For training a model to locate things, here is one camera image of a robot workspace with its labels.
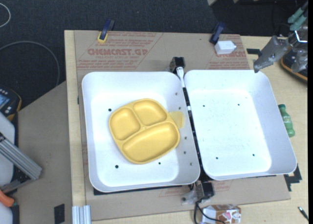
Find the small cardboard box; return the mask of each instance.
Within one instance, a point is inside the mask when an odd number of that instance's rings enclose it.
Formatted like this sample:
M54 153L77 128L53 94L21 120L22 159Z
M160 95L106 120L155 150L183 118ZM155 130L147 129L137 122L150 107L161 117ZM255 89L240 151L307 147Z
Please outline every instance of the small cardboard box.
M232 204L225 205L211 205L203 209L206 216L222 221L225 224L230 223L240 223L241 220L241 209L238 206ZM208 219L203 216L203 223L220 224L222 222L217 222L215 220Z

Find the white tray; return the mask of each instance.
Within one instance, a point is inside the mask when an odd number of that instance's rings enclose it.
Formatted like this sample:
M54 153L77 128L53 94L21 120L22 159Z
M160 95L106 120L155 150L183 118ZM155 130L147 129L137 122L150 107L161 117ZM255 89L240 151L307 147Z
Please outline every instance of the white tray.
M185 75L203 164L212 179L288 174L296 159L268 78L252 70Z
M200 165L179 78L169 72L92 72L82 81L89 178L94 188L115 192L194 183ZM126 160L108 126L110 114L132 101L150 98L168 112L181 111L178 146L147 164Z
M192 70L185 85L203 170L212 179L291 173L295 155L268 78L252 70ZM102 192L192 184L200 164L179 78L169 72L92 72L82 81L89 178ZM111 112L150 98L180 110L177 148L147 164L127 161L111 136Z

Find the wire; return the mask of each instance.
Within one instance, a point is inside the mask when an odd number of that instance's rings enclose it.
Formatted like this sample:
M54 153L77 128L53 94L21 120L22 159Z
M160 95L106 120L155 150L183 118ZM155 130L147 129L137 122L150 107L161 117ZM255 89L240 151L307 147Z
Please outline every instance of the wire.
M0 5L3 6L9 13L9 19L4 24L0 25L0 28L1 28L1 27L4 27L5 25L7 25L9 23L9 21L11 20L11 12L10 12L10 9L8 9L8 7L6 5L2 4L1 2L0 2Z
M200 202L201 200L199 200L199 201L197 201L196 203L195 203L195 210L194 210L194 222L195 222L195 224L198 224L197 223L197 219L196 219L196 215L197 215L197 210L199 209L199 211L202 213L202 215L204 215L206 218L208 218L209 220L212 220L212 221L216 221L216 222L220 222L220 223L223 223L223 224L225 224L225 222L223 222L223 221L221 221L221 220L217 220L217 219L213 219L213 218L211 218L211 217L208 217L203 211L202 211L202 209L199 207L199 202Z
M18 41L18 42L13 42L13 43L10 43L8 45L5 45L3 47L0 47L0 51L7 48L7 47L10 47L10 46L13 46L13 45L17 45L17 44L35 44L35 45L38 45L38 46L41 46L43 47L44 49L46 49L53 57L53 59L55 60L56 64L57 64L57 71L58 71L58 75L57 75L57 82L56 82L56 85L57 86L59 84L59 81L60 81L60 65L59 65L59 62L58 62L58 59L57 57L54 55L54 53L49 49L47 48L45 45L42 45L40 43L37 43L37 42L32 42L32 41Z

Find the blue clamp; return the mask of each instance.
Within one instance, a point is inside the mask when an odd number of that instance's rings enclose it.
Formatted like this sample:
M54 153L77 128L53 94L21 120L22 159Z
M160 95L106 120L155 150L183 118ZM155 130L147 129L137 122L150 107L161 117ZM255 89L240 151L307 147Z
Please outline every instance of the blue clamp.
M108 31L111 31L114 27L115 20L107 19L106 22L104 23L102 32L99 33L98 35L98 42L103 44L108 37Z
M223 22L217 23L217 25L215 26L213 30L213 35L211 36L210 43L214 45L217 43L217 41L219 40L219 35L223 31L224 28L225 28L225 23Z

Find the orange object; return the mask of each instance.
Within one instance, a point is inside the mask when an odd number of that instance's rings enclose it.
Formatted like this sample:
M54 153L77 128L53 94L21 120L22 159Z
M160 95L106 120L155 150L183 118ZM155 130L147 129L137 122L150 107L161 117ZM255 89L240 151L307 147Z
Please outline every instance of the orange object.
M6 196L1 190L0 190L0 202L7 206L11 207L14 204L14 199L11 197Z

